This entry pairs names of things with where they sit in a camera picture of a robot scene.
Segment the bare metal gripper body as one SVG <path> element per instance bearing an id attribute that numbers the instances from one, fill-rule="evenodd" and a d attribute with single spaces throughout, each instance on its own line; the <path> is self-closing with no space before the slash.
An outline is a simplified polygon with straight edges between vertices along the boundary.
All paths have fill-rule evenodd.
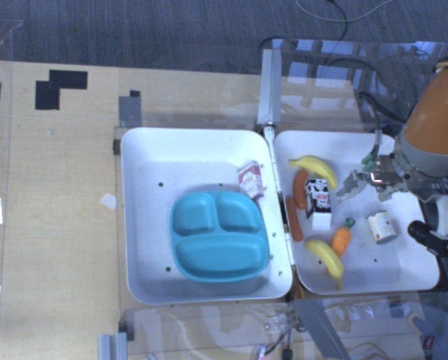
<path id="1" fill-rule="evenodd" d="M 398 174 L 394 154 L 381 154 L 372 165 L 366 182 L 377 192 L 381 202 L 386 202 L 396 193 L 407 193 L 409 190 L 404 178 Z"/>

